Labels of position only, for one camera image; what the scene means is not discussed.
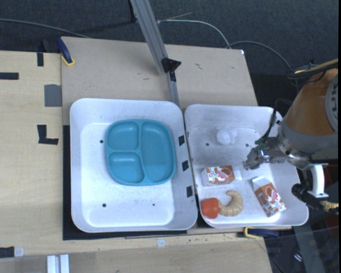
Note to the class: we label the brown cardboard board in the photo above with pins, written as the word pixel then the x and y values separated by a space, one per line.
pixel 116 70

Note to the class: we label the beige croissant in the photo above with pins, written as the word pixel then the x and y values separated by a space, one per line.
pixel 234 205

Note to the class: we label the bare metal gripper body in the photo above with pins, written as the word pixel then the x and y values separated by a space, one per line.
pixel 274 152

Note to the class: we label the black cylinder on white bracket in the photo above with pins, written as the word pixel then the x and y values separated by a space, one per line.
pixel 318 181

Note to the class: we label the orange and white carton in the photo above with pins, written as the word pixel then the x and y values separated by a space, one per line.
pixel 268 196
pixel 218 175

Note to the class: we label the white plastic tray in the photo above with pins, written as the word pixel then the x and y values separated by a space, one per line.
pixel 244 209
pixel 130 206

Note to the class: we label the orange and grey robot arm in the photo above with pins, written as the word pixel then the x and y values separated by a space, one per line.
pixel 309 115

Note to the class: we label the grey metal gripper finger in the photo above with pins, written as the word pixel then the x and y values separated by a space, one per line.
pixel 251 164
pixel 255 154

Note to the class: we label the blue divided plate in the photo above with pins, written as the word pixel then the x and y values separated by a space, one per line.
pixel 156 152

